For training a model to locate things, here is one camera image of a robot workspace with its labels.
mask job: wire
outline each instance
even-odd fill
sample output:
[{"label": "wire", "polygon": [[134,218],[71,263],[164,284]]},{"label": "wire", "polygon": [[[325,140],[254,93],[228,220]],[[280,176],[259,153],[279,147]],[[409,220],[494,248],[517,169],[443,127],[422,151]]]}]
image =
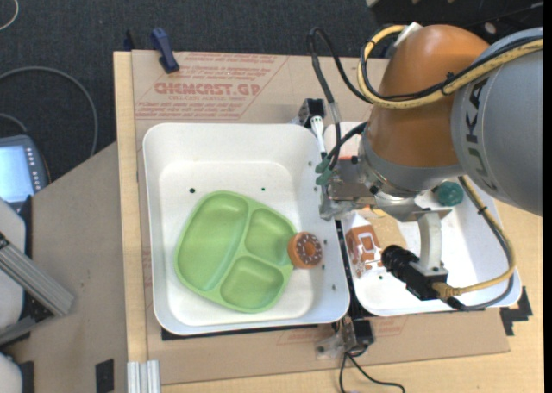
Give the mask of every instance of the wire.
[{"label": "wire", "polygon": [[405,387],[403,387],[401,384],[384,382],[384,381],[379,381],[377,379],[374,379],[373,377],[368,375],[364,370],[362,370],[362,367],[354,360],[354,358],[356,358],[356,356],[352,355],[350,352],[345,352],[343,354],[342,366],[341,366],[341,369],[339,370],[339,388],[341,389],[341,393],[347,393],[347,391],[343,387],[343,372],[344,372],[344,369],[345,369],[345,362],[347,361],[347,358],[349,358],[351,360],[351,362],[354,364],[354,366],[364,375],[364,377],[366,379],[372,381],[375,384],[386,385],[388,387],[397,387],[403,393],[406,392]]},{"label": "wire", "polygon": [[[432,287],[437,291],[439,294],[439,298],[442,300],[447,300],[447,303],[459,303],[457,300],[449,300],[449,298],[453,298],[454,296],[459,296],[468,292],[472,292],[475,290],[481,290],[486,289],[487,287],[491,287],[495,284],[502,283],[507,278],[512,280],[513,273],[516,268],[516,257],[514,255],[513,248],[511,246],[510,240],[505,235],[504,231],[500,227],[497,220],[492,216],[491,211],[489,208],[483,203],[483,201],[480,199],[479,195],[477,194],[477,191],[475,188],[464,178],[459,177],[458,180],[460,181],[462,187],[472,200],[472,202],[475,204],[475,207],[478,210],[478,213],[482,215],[485,218],[485,221],[487,224],[491,227],[494,234],[497,236],[500,245],[505,250],[506,258],[508,259],[508,269],[499,275],[498,277],[491,278],[487,281],[483,281],[481,283],[473,284],[467,287],[452,287],[446,283],[433,283]],[[506,292],[503,293],[498,298],[495,298],[495,300],[491,300],[490,302],[483,303],[479,306],[473,306],[472,309],[480,309],[481,306],[491,305],[494,304],[496,301],[499,301],[500,299],[503,299],[507,293],[509,292],[509,289],[506,289]]]},{"label": "wire", "polygon": [[510,11],[508,13],[503,13],[500,16],[488,17],[486,19],[482,19],[482,20],[477,21],[477,22],[472,22],[472,23],[469,23],[469,24],[464,25],[462,27],[463,28],[473,28],[476,25],[480,25],[480,24],[485,23],[485,22],[495,22],[495,21],[505,20],[509,16],[519,15],[520,13],[525,13],[526,11],[532,11],[533,9],[540,9],[540,8],[544,8],[544,1],[539,1],[539,2],[533,3],[528,7],[523,7],[522,9],[517,9],[517,10]]},{"label": "wire", "polygon": [[542,36],[521,38],[501,47],[495,53],[474,62],[467,69],[455,75],[451,74],[445,81],[432,85],[425,90],[408,94],[382,96],[370,85],[367,75],[367,60],[370,57],[370,53],[380,41],[392,34],[399,34],[404,28],[404,25],[394,25],[384,28],[376,33],[376,35],[361,49],[361,62],[357,68],[359,86],[362,93],[372,101],[372,103],[376,103],[384,108],[408,109],[441,100],[445,96],[451,95],[461,87],[484,76],[510,60],[542,50],[544,43]]},{"label": "wire", "polygon": [[362,133],[362,131],[364,131],[364,128],[366,127],[366,125],[367,125],[366,122],[358,124],[356,127],[349,130],[341,139],[337,140],[334,147],[326,155],[326,159],[333,159],[335,157],[338,157],[339,156],[339,150],[345,144],[345,142],[347,142],[349,139],[351,139],[355,135]]},{"label": "wire", "polygon": [[[331,44],[326,39],[325,33],[318,27],[314,27],[308,34],[307,34],[307,50],[310,53],[310,59],[312,60],[312,68],[314,69],[314,73],[317,75],[318,83],[322,87],[322,90],[324,92],[324,95],[326,96],[326,100],[328,101],[328,105],[334,120],[334,124],[336,125],[336,140],[339,140],[341,138],[341,125],[340,125],[340,119],[338,112],[336,110],[336,100],[334,99],[334,95],[331,93],[331,90],[329,89],[328,82],[326,81],[326,78],[324,77],[322,73],[322,68],[320,68],[320,60],[318,59],[318,53],[315,49],[315,41],[314,37],[315,34],[318,34],[322,37],[323,41],[330,47],[330,52],[333,52],[333,49],[331,48]],[[333,169],[338,160],[339,156],[336,156],[335,158],[330,160],[330,169]]]},{"label": "wire", "polygon": [[16,4],[16,12],[14,13],[14,15],[11,17],[9,21],[7,21],[3,26],[0,26],[0,31],[5,30],[7,27],[9,27],[13,23],[13,21],[19,16],[19,3],[17,2],[17,0],[14,0],[14,3]]},{"label": "wire", "polygon": [[91,152],[90,152],[90,157],[92,157],[94,155],[94,153],[96,152],[97,138],[98,138],[98,133],[99,133],[99,124],[98,124],[98,121],[97,121],[96,106],[94,105],[94,102],[92,101],[92,98],[91,98],[90,94],[88,93],[88,91],[86,90],[86,88],[76,78],[70,76],[69,74],[67,74],[67,73],[65,73],[61,70],[57,70],[55,68],[49,68],[47,66],[37,66],[37,65],[24,66],[22,68],[16,68],[15,70],[10,70],[8,72],[0,74],[0,81],[3,81],[3,80],[5,80],[6,78],[8,78],[10,76],[15,76],[17,74],[21,74],[23,72],[49,72],[49,73],[52,73],[52,74],[57,74],[58,76],[61,76],[62,78],[65,78],[65,79],[73,82],[83,92],[83,94],[86,97],[86,100],[88,101],[88,104],[90,104],[90,108],[91,108],[91,111],[92,111],[92,117],[94,119],[94,135],[93,135],[93,138],[92,138],[92,146],[91,146]]},{"label": "wire", "polygon": [[9,114],[4,114],[4,113],[0,113],[0,117],[2,117],[3,119],[7,119],[9,121],[12,121],[13,123],[16,123],[19,128],[21,128],[23,130],[23,133],[27,133],[27,127],[24,125],[23,122],[21,122],[19,119],[17,119],[16,117],[12,116],[12,115],[9,115]]},{"label": "wire", "polygon": [[326,44],[326,47],[329,49],[329,53],[331,54],[331,57],[333,58],[334,62],[336,63],[337,71],[339,71],[339,74],[342,77],[343,82],[345,85],[353,92],[355,96],[357,96],[359,99],[366,101],[367,99],[364,97],[364,95],[358,91],[351,81],[348,79],[347,74],[345,74],[345,70],[343,70],[342,62],[339,60],[339,57],[336,54],[336,50],[334,49],[333,44],[331,43],[331,40],[329,39],[328,35],[324,30],[322,30],[319,27],[314,27],[308,34],[307,34],[307,49],[309,50],[309,54],[312,56],[315,55],[316,59],[318,59],[316,48],[315,48],[315,35],[318,35],[320,39]]},{"label": "wire", "polygon": [[514,277],[511,276],[508,279],[508,285],[506,286],[505,291],[501,295],[493,298],[492,300],[485,301],[484,303],[480,303],[480,304],[467,306],[467,305],[461,303],[458,300],[458,298],[455,298],[455,297],[452,296],[449,299],[445,300],[445,303],[448,304],[451,308],[456,309],[456,310],[460,310],[462,312],[472,312],[474,310],[482,310],[482,309],[486,309],[487,307],[491,307],[494,304],[496,304],[499,301],[506,298],[510,294],[513,286],[514,286]]}]

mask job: blue clamp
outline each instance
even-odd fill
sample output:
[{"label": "blue clamp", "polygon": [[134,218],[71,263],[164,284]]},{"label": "blue clamp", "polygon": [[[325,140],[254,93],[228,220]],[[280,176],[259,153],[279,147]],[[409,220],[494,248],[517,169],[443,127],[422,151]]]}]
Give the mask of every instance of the blue clamp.
[{"label": "blue clamp", "polygon": [[154,28],[154,31],[150,34],[152,44],[154,48],[161,52],[159,62],[163,66],[166,73],[177,72],[180,69],[179,63],[176,61],[171,49],[171,43],[169,42],[169,35],[163,28]]}]

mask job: white tray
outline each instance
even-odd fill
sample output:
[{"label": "white tray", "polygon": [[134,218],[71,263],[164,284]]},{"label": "white tray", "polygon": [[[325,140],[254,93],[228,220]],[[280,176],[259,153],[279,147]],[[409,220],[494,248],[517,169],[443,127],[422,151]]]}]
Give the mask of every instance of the white tray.
[{"label": "white tray", "polygon": [[[483,191],[479,194],[498,220],[492,199]],[[440,208],[430,194],[419,197],[417,201],[423,208]],[[398,222],[398,228],[405,238],[407,248],[419,256],[420,233],[417,222]],[[441,220],[441,228],[442,262],[448,270],[448,284],[466,287],[495,278],[508,269],[508,262],[499,241],[483,217],[477,214],[467,196],[464,196],[462,203],[455,206],[452,212]],[[458,300],[467,306],[486,303],[501,295],[507,284],[506,280],[487,289],[468,292],[458,296]],[[405,289],[404,283],[388,273],[385,268],[376,265],[361,277],[354,274],[353,286],[362,307],[378,316],[452,310],[440,300],[420,301]],[[520,296],[521,282],[516,270],[509,295],[493,304],[493,307],[510,306],[516,303]]]},{"label": "white tray", "polygon": [[[154,311],[173,334],[290,327],[337,321],[349,293],[336,226],[318,213],[320,153],[292,124],[161,123],[144,137]],[[294,269],[271,309],[247,314],[187,289],[173,269],[177,239],[196,203],[215,190],[251,197],[323,241],[323,265]]]}]

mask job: black carpet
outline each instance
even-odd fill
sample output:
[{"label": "black carpet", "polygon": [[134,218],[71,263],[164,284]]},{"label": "black carpet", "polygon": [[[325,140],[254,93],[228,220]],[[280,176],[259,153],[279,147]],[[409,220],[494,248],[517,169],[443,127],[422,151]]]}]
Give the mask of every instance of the black carpet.
[{"label": "black carpet", "polygon": [[[139,48],[151,48],[149,34],[163,27],[175,50],[306,54],[305,36],[319,26],[339,55],[357,57],[370,34],[390,22],[453,23],[489,41],[542,26],[543,8],[527,9],[538,1],[380,0],[369,9],[365,0],[18,0],[19,16],[0,30],[0,77],[46,66],[77,79],[97,109],[99,150],[116,139],[112,53],[124,49],[127,30]],[[13,8],[12,0],[0,0],[0,27]],[[480,22],[496,16],[502,16],[498,33],[485,35]],[[0,80],[0,114],[25,125],[54,180],[90,154],[92,113],[67,78],[22,72]],[[16,123],[0,118],[0,137],[19,133]]]}]

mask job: chocolate donut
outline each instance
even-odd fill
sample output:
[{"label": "chocolate donut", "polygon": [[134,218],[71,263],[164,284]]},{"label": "chocolate donut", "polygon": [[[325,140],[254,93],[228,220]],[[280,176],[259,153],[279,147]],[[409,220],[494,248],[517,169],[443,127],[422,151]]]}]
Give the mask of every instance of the chocolate donut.
[{"label": "chocolate donut", "polygon": [[287,243],[287,253],[295,267],[310,269],[322,261],[322,246],[318,238],[308,232],[299,232]]}]

